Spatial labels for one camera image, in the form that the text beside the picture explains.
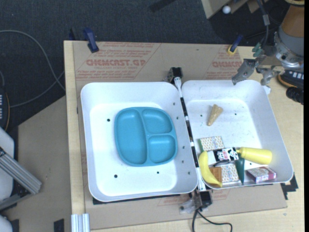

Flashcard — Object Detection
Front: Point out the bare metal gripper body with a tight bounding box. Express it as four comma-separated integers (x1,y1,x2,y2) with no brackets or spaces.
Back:
255,50,304,72

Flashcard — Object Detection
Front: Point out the tan ice cream cone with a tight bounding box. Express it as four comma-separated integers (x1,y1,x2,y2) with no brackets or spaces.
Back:
207,104,224,127

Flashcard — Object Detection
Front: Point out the white plastic tray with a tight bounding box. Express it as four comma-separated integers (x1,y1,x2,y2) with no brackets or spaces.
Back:
181,79,295,190
80,81,199,202

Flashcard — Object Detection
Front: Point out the thin black and white rod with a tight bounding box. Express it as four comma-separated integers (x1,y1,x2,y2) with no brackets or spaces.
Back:
174,77,203,191

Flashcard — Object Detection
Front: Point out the orange patterned white carton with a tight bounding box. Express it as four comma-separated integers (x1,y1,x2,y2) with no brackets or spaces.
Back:
221,163,240,184
198,136,225,152

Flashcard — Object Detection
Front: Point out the yellow mustard bottle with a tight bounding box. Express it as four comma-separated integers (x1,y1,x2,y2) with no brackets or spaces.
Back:
236,146,273,165

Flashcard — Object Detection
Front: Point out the dark green cone-shaped item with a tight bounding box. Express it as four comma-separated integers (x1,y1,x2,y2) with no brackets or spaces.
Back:
235,158,246,185

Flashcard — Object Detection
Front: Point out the pink carton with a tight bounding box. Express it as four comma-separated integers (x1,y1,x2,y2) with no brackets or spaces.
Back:
245,166,277,184

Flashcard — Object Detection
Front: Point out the yellow banana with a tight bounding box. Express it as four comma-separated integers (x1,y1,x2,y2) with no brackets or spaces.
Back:
198,150,223,188

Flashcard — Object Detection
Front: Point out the orange waffle biscuit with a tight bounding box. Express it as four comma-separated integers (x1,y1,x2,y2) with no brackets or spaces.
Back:
209,167,223,184

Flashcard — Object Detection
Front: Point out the brown cardboard board red print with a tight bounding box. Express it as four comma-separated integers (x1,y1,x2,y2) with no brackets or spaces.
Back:
72,41,288,231

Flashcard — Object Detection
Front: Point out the blue divided plate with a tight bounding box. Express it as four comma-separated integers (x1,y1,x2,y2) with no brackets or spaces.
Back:
114,107,179,167

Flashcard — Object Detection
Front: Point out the black block with thin wires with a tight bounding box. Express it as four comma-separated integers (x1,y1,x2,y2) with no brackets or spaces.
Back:
180,189,214,214
164,66,183,83

